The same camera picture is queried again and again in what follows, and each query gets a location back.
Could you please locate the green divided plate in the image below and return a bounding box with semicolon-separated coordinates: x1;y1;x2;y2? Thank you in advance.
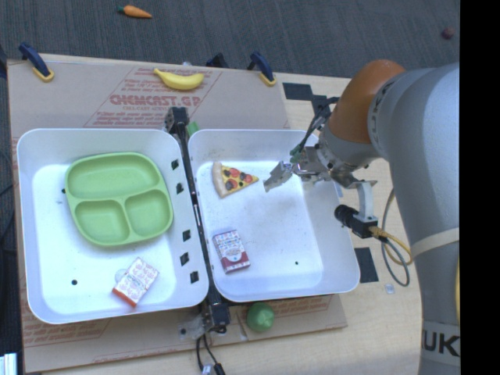
64;152;175;248

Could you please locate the brown cardboard board red print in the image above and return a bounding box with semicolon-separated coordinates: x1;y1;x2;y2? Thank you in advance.
6;52;349;374

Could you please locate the orange carrot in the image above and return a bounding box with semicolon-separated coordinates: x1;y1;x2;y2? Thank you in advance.
116;5;153;20

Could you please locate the green ball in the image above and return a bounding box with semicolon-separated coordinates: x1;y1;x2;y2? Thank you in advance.
245;302;276;333

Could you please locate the yellow banana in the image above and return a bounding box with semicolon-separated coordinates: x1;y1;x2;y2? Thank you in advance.
152;67;206;91

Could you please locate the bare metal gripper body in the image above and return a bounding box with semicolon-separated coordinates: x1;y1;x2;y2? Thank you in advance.
291;145;341;184

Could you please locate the black cylinder on white bracket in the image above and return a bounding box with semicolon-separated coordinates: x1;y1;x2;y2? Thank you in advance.
334;178;380;240

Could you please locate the toy pizza slice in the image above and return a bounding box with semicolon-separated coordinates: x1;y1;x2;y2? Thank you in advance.
211;161;260;199

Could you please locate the white plastic tray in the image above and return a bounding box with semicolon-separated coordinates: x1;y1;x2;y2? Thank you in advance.
16;127;210;325
187;128;362;304

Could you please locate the red and white carton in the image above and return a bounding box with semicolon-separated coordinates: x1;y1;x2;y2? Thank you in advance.
212;229;252;275

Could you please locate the thin black and white rod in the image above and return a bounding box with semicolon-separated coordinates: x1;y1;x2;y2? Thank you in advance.
174;120;220;308

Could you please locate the orange and white carton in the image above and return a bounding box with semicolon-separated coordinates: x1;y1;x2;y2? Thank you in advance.
112;256;160;309

